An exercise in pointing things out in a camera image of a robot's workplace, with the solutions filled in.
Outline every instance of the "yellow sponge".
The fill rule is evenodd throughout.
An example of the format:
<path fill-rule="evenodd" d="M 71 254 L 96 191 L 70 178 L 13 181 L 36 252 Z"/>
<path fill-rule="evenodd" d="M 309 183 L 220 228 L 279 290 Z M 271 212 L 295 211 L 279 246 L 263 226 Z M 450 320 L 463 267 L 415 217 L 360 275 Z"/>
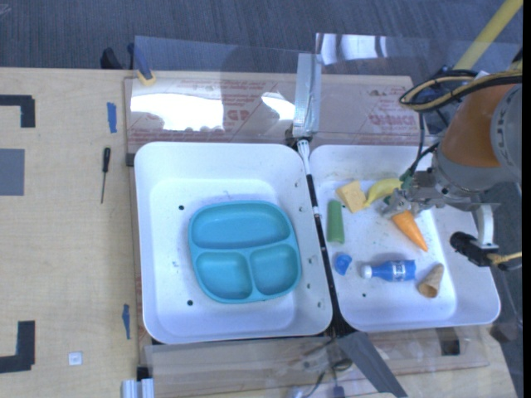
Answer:
<path fill-rule="evenodd" d="M 338 187 L 336 189 L 336 193 L 352 213 L 363 209 L 363 204 L 367 200 L 359 180 L 355 180 L 349 184 Z"/>

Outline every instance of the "green sponge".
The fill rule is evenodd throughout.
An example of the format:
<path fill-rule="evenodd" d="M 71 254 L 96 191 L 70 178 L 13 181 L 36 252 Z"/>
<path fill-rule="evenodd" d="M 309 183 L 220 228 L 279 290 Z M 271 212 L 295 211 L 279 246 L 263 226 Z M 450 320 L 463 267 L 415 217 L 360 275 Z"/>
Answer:
<path fill-rule="evenodd" d="M 329 202 L 326 226 L 326 240 L 329 242 L 345 243 L 341 207 L 342 205 L 339 201 L 332 200 Z"/>

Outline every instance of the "yellow pole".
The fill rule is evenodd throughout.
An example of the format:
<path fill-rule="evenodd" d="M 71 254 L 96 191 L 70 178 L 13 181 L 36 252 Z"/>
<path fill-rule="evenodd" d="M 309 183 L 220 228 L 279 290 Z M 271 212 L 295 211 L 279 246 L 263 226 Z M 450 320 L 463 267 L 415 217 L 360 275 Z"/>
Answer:
<path fill-rule="evenodd" d="M 466 53 L 455 64 L 454 69 L 468 70 L 472 68 L 523 4 L 524 0 L 505 0 Z"/>

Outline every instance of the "white square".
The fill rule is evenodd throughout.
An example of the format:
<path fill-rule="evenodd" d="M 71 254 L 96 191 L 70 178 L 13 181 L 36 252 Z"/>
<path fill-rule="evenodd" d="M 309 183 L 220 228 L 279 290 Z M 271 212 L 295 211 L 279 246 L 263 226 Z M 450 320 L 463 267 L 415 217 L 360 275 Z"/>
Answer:
<path fill-rule="evenodd" d="M 83 364 L 83 352 L 70 352 L 68 354 L 68 364 L 70 366 L 80 366 Z"/>

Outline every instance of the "yellow banana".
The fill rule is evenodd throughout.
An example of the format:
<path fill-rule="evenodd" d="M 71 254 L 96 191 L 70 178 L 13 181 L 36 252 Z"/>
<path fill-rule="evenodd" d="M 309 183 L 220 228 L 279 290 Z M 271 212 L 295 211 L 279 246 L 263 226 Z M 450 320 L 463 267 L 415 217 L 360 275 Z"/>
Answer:
<path fill-rule="evenodd" d="M 392 194 L 392 191 L 396 188 L 399 188 L 402 185 L 402 182 L 398 178 L 384 178 L 378 182 L 375 182 L 368 189 L 367 200 L 363 204 L 364 207 L 368 207 L 381 197 L 389 196 Z"/>

